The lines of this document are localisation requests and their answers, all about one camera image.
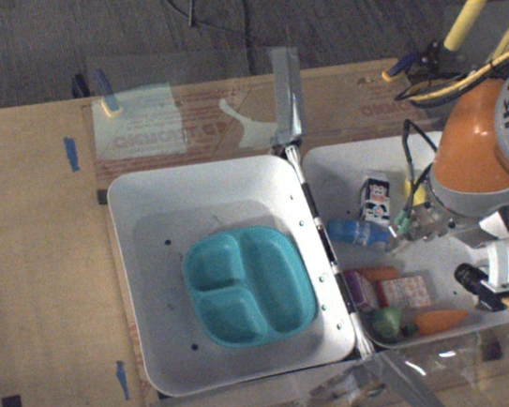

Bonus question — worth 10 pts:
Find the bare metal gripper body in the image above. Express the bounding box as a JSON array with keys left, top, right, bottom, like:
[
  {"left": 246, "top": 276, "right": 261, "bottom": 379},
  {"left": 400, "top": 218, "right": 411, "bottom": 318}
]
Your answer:
[{"left": 398, "top": 197, "right": 460, "bottom": 245}]

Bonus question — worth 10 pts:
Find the yellow rounded object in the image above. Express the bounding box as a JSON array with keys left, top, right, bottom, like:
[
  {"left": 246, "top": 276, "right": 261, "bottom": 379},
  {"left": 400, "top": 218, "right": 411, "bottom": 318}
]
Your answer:
[{"left": 403, "top": 174, "right": 429, "bottom": 208}]

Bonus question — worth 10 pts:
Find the white plastic tray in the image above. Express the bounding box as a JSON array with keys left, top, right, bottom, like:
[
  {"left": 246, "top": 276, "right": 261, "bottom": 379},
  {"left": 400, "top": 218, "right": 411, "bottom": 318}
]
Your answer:
[
  {"left": 102, "top": 143, "right": 362, "bottom": 404},
  {"left": 298, "top": 118, "right": 509, "bottom": 359}
]

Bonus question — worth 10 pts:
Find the blue plastic bottle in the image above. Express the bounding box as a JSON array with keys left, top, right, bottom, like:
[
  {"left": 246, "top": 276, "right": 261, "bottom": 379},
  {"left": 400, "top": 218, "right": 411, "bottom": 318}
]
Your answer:
[{"left": 323, "top": 209, "right": 396, "bottom": 260}]

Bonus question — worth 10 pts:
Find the white cow print milk carton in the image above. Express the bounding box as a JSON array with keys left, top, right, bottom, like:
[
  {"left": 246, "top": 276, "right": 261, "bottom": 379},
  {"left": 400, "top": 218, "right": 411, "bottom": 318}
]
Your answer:
[{"left": 352, "top": 168, "right": 398, "bottom": 232}]

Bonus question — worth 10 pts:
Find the red and white packet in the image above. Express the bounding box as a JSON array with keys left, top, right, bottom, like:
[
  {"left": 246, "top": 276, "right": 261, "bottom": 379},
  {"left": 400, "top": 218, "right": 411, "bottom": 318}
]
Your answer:
[{"left": 373, "top": 271, "right": 434, "bottom": 315}]

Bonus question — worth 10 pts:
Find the purple carton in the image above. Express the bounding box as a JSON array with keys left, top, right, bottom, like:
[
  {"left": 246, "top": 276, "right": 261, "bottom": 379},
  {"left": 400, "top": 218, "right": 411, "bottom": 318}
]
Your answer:
[{"left": 342, "top": 266, "right": 382, "bottom": 315}]

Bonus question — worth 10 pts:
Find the orange carrot with green top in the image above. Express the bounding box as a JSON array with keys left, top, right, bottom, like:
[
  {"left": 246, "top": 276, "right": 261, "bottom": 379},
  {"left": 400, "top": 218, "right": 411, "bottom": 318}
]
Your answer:
[{"left": 397, "top": 305, "right": 472, "bottom": 340}]

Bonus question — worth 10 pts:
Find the teal divided plate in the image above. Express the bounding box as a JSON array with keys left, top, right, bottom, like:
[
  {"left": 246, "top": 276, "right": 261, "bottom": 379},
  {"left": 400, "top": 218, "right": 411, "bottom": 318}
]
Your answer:
[{"left": 177, "top": 218, "right": 323, "bottom": 355}]

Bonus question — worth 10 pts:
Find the brown cardboard board red print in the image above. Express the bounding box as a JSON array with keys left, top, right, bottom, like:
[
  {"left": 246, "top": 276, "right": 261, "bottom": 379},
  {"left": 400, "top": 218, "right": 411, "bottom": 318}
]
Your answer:
[{"left": 80, "top": 36, "right": 509, "bottom": 407}]

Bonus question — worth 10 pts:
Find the black cylinder on white bracket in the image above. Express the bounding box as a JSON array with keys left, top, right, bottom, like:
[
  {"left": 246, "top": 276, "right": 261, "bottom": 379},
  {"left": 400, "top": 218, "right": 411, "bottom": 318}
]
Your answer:
[{"left": 449, "top": 237, "right": 509, "bottom": 318}]

